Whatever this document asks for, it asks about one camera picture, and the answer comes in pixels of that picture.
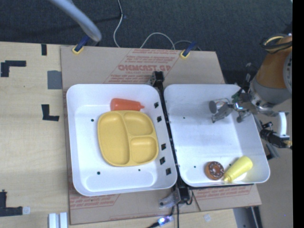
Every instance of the yellow plate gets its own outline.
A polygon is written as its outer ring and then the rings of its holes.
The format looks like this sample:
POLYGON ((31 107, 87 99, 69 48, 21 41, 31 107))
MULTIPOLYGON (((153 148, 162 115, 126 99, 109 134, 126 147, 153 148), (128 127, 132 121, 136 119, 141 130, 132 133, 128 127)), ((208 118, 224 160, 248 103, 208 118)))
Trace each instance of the yellow plate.
POLYGON ((113 166, 149 163, 158 155, 152 120, 139 111, 110 111, 98 119, 98 142, 103 158, 113 166))

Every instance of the white tray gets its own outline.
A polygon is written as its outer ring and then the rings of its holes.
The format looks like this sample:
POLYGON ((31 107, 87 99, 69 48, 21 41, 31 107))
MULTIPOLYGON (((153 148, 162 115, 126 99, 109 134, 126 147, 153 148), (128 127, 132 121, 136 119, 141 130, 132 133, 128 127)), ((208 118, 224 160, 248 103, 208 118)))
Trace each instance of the white tray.
POLYGON ((157 190, 175 184, 177 172, 155 88, 148 85, 74 85, 69 88, 66 98, 73 184, 80 194, 97 196, 157 190), (141 112, 152 119, 159 143, 159 154, 154 161, 139 166, 115 167, 102 158, 97 121, 102 113, 110 111, 113 98, 135 100, 145 106, 141 112))
POLYGON ((231 99, 236 85, 170 85, 165 89, 167 112, 180 168, 190 186, 209 187, 267 181, 270 169, 252 115, 237 123, 237 112, 212 123, 209 101, 231 99), (253 168, 234 180, 210 180, 204 173, 209 161, 220 162, 226 170, 238 157, 247 155, 253 168))

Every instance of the orange bottle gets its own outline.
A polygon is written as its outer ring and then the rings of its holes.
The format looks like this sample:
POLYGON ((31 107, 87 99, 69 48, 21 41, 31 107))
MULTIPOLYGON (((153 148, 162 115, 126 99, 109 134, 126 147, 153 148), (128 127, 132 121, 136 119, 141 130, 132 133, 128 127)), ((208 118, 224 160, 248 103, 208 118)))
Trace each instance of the orange bottle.
POLYGON ((110 103, 110 108, 111 111, 123 111, 123 110, 140 111, 142 108, 144 108, 144 106, 138 101, 114 98, 110 103))

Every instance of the chocolate donut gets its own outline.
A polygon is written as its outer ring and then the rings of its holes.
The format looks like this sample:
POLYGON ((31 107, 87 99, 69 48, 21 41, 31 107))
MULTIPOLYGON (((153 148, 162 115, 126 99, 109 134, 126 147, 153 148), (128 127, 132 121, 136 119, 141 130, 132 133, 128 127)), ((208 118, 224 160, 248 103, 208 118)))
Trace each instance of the chocolate donut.
POLYGON ((219 180, 224 175, 224 167, 217 161, 210 161, 205 167, 205 173, 209 179, 219 180))

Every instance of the yellow bottle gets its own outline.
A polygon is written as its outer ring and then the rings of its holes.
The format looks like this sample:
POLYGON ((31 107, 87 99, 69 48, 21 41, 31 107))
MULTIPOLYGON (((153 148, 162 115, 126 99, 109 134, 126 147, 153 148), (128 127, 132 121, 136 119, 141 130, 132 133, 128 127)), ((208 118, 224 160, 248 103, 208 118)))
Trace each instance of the yellow bottle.
POLYGON ((249 171, 253 167, 251 159, 247 156, 240 157, 230 168, 224 173, 224 181, 232 182, 235 178, 249 171))

